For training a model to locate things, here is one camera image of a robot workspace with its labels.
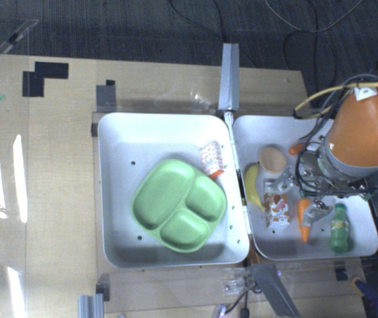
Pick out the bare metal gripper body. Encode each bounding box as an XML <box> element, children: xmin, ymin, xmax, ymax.
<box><xmin>297</xmin><ymin>151</ymin><xmax>344</xmax><ymax>199</ymax></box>

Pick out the orange carrot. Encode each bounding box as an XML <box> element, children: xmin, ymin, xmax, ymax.
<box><xmin>297</xmin><ymin>197</ymin><xmax>312</xmax><ymax>244</ymax></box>

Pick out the brown and white carton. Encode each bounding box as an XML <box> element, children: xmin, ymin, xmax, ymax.
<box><xmin>262</xmin><ymin>180</ymin><xmax>292</xmax><ymax>230</ymax></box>

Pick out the green plastic bottle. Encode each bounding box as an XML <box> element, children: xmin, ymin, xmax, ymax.
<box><xmin>329</xmin><ymin>203</ymin><xmax>352</xmax><ymax>254</ymax></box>

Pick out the orange sausage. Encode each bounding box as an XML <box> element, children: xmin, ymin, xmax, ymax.
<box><xmin>288</xmin><ymin>142</ymin><xmax>306</xmax><ymax>156</ymax></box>

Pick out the white plastic tray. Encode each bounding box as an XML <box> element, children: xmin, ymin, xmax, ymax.
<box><xmin>232</xmin><ymin>115</ymin><xmax>378</xmax><ymax>262</ymax></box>
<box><xmin>97</xmin><ymin>111</ymin><xmax>251</xmax><ymax>270</ymax></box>

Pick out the yellow banana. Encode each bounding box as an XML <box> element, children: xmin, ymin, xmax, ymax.
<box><xmin>243</xmin><ymin>163</ymin><xmax>266</xmax><ymax>212</ymax></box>

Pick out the thin black and white rod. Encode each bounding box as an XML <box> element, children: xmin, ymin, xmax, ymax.
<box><xmin>224</xmin><ymin>110</ymin><xmax>253</xmax><ymax>237</ymax></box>

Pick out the white and orange packet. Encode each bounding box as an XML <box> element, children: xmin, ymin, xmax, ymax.
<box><xmin>199</xmin><ymin>140</ymin><xmax>226</xmax><ymax>180</ymax></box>

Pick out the green divided plate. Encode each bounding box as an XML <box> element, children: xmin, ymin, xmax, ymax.
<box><xmin>131</xmin><ymin>158</ymin><xmax>228</xmax><ymax>254</ymax></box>

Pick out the pale wood board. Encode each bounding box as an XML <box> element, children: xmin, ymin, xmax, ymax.
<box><xmin>93</xmin><ymin>60</ymin><xmax>367</xmax><ymax>315</ymax></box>

